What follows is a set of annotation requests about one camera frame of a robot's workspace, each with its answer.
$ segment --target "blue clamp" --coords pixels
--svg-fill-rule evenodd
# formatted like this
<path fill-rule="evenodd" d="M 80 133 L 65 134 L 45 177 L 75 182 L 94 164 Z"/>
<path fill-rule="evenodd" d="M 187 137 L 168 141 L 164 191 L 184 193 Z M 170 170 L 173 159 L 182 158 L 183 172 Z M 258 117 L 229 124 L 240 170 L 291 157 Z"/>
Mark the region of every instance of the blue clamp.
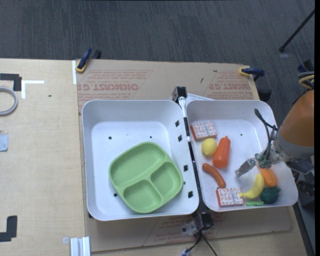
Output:
<path fill-rule="evenodd" d="M 85 50 L 81 60 L 77 63 L 77 65 L 75 66 L 75 70 L 79 73 L 82 73 L 83 71 L 85 71 L 86 67 L 87 67 L 87 59 L 89 58 L 89 55 L 91 54 L 92 48 L 88 48 Z"/>
<path fill-rule="evenodd" d="M 256 81 L 259 77 L 263 77 L 265 75 L 265 71 L 259 68 L 242 68 L 240 67 L 238 70 L 239 75 L 247 77 L 249 75 L 254 75 L 254 81 Z"/>

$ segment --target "green broccoli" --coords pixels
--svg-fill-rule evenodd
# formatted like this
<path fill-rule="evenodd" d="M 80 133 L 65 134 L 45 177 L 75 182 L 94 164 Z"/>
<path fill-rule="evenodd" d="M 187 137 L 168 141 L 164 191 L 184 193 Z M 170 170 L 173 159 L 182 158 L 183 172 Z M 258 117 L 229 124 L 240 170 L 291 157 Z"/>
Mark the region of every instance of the green broccoli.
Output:
<path fill-rule="evenodd" d="M 277 186 L 273 187 L 265 187 L 260 194 L 260 199 L 265 204 L 273 204 L 278 199 L 278 192 L 280 191 L 280 188 Z"/>

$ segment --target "gray carpet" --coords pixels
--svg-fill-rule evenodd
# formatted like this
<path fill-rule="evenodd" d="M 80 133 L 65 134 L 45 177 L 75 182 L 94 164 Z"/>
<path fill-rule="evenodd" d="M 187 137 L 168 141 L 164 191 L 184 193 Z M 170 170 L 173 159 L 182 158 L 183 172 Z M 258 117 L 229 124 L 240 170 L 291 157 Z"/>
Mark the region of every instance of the gray carpet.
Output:
<path fill-rule="evenodd" d="M 315 0 L 0 0 L 0 58 L 74 60 L 92 47 L 102 59 L 242 63 L 265 71 L 256 86 L 271 89 L 280 125 L 306 90 L 297 68 L 314 62 L 315 16 L 279 47 L 314 8 Z"/>

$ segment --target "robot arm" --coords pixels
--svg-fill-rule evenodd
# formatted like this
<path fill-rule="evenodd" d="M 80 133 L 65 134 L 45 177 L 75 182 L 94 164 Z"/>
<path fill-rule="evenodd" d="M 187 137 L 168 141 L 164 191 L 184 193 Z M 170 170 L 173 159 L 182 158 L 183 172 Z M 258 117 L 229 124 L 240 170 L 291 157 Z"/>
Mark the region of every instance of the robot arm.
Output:
<path fill-rule="evenodd" d="M 314 102 L 314 90 L 306 91 L 294 103 L 279 129 L 271 126 L 273 129 L 271 134 L 268 134 L 267 148 L 245 161 L 235 171 L 237 177 L 247 173 L 256 164 L 268 169 L 279 162 L 285 162 L 290 169 L 300 173 L 307 174 L 312 171 L 314 165 L 307 162 L 306 159 L 315 154 Z M 266 126 L 267 124 L 258 110 L 255 111 Z"/>

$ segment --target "yellow lemon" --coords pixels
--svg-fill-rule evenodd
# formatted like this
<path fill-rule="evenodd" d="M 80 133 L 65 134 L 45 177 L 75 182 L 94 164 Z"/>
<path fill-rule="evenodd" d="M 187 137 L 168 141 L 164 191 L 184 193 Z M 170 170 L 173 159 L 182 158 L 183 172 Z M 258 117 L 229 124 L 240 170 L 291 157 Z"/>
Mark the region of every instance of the yellow lemon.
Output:
<path fill-rule="evenodd" d="M 214 138 L 206 138 L 201 144 L 201 150 L 206 156 L 210 156 L 216 152 L 217 146 Z"/>

